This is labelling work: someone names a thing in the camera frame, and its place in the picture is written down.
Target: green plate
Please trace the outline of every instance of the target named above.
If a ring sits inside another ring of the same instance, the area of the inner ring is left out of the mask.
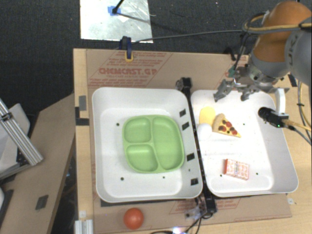
[[[122,128],[127,162],[140,173],[163,173],[184,162],[184,147],[177,123],[167,116],[137,116]]]

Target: white bracket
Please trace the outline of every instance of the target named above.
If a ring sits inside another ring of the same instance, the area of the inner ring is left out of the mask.
[[[285,90],[283,88],[278,88],[275,91],[275,98],[276,98],[276,112],[278,115],[283,115],[286,111]]]
[[[93,234],[93,220],[75,221],[75,234]]]

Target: black clamp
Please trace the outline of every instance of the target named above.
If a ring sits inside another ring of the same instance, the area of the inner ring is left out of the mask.
[[[2,121],[7,121],[7,120],[9,120],[9,119],[12,118],[12,117],[13,117],[12,113],[9,112],[9,113],[7,113],[7,114],[5,114],[5,115],[1,115],[1,116],[0,116],[0,120],[2,120]]]
[[[131,37],[123,36],[122,39],[119,41],[119,49],[126,50],[125,52],[126,62],[133,61]]]
[[[181,91],[189,104],[189,111],[190,111],[190,117],[192,121],[192,127],[193,127],[193,133],[194,133],[194,139],[195,139],[195,144],[196,144],[196,150],[197,150],[197,156],[198,156],[198,161],[199,161],[199,166],[200,166],[200,172],[201,172],[201,177],[203,181],[203,194],[205,197],[205,204],[206,204],[206,209],[207,213],[213,214],[217,211],[216,209],[216,203],[214,196],[211,194],[209,191],[209,188],[207,186],[207,181],[206,181],[206,175],[205,175],[205,170],[204,170],[204,164],[202,162],[202,157],[201,157],[201,152],[200,152],[200,146],[199,146],[199,140],[197,136],[197,130],[196,130],[196,123],[195,123],[195,117],[194,117],[194,112],[193,112],[193,107],[192,107],[192,102],[191,102],[191,88],[193,86],[192,79],[191,78],[181,78],[175,83],[175,88],[179,91]],[[191,185],[196,183],[195,180],[191,181]]]

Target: pizza slice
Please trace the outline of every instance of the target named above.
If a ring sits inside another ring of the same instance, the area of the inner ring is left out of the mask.
[[[224,114],[219,114],[215,117],[213,123],[213,132],[220,133],[224,135],[241,137],[238,131],[234,128],[234,126],[229,122]]]

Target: wire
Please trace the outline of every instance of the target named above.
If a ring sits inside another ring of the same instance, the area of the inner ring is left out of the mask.
[[[197,230],[196,230],[195,234],[198,234],[198,232],[199,232],[199,228],[200,228],[201,220],[202,220],[202,218],[200,218],[200,219],[199,219],[199,222],[198,222],[198,227],[197,227]]]
[[[202,36],[202,35],[211,35],[211,34],[221,34],[221,33],[236,33],[242,32],[241,30],[218,30],[218,31],[205,31],[199,33],[192,33],[192,34],[184,34],[184,35],[174,35],[174,36],[166,36],[166,37],[153,37],[153,38],[146,38],[142,40],[138,40],[132,43],[137,44],[142,41],[151,41],[151,40],[161,40],[161,39],[171,39],[171,38],[181,38],[181,37],[193,37],[193,36]]]
[[[251,17],[250,19],[247,20],[247,22],[246,22],[246,24],[247,24],[247,30],[246,30],[245,34],[243,35],[243,37],[242,37],[241,44],[240,44],[240,49],[239,49],[239,53],[238,53],[238,55],[237,55],[236,62],[235,62],[234,65],[233,65],[233,70],[236,70],[237,65],[238,65],[238,62],[240,61],[241,56],[245,53],[245,50],[246,50],[245,45],[246,45],[247,39],[248,39],[250,36],[252,36],[252,35],[250,35],[249,32],[248,32],[248,30],[249,30],[249,24],[251,23],[251,21],[252,21],[252,19],[253,19],[254,17],[259,17],[259,16],[262,16],[262,15],[264,15],[264,13],[258,13],[258,14],[254,15],[253,17]]]
[[[307,124],[311,127],[302,109],[303,104],[301,103],[301,89],[302,89],[302,82],[298,81],[298,106],[299,106],[299,113],[300,113],[301,121],[304,126],[306,125],[306,122],[307,122]],[[306,134],[310,142],[312,142],[311,135],[309,134],[308,130],[306,130]]]
[[[191,228],[193,228],[200,220],[201,218],[199,218],[198,220],[196,220],[189,228],[187,228],[184,232],[187,233]]]
[[[305,123],[306,123],[311,128],[311,123],[309,123],[309,121],[308,121],[308,119],[307,119],[307,117],[306,117],[306,115],[302,109],[303,104],[301,103],[301,100],[302,100],[301,95],[302,95],[302,82],[299,82],[298,83],[298,106],[299,106],[300,116],[302,114],[301,119],[302,118],[304,119],[304,120],[302,119],[303,124],[305,125]]]
[[[300,134],[300,136],[303,137],[311,145],[311,142],[308,140],[307,137],[304,136],[304,134],[302,132],[298,131],[297,129],[295,129],[292,126],[289,126],[288,129],[295,131],[296,133]]]
[[[297,126],[297,127],[301,127],[301,128],[303,128],[303,129],[305,129],[305,130],[311,132],[311,128],[310,128],[310,127],[307,127],[307,126],[298,124],[298,123],[293,122],[293,121],[291,121],[291,120],[289,120],[289,119],[284,119],[284,120],[282,120],[282,122],[284,122],[284,123],[285,123],[286,125],[288,125],[288,126]]]
[[[251,20],[247,20],[243,23],[243,31],[249,32],[250,34],[267,34],[273,32],[283,32],[283,31],[295,31],[301,30],[302,28],[311,28],[312,23],[301,23],[301,24],[289,24],[289,25],[275,25],[275,26],[268,26],[268,27],[250,27],[250,23],[262,19],[264,14],[256,15]]]
[[[202,218],[203,218],[203,219],[209,219],[209,218],[211,218],[213,215],[214,215],[214,214],[211,213],[209,216],[206,216],[206,215],[202,216]]]
[[[159,232],[152,232],[150,234],[157,234],[157,233],[173,234],[172,231],[159,231]]]

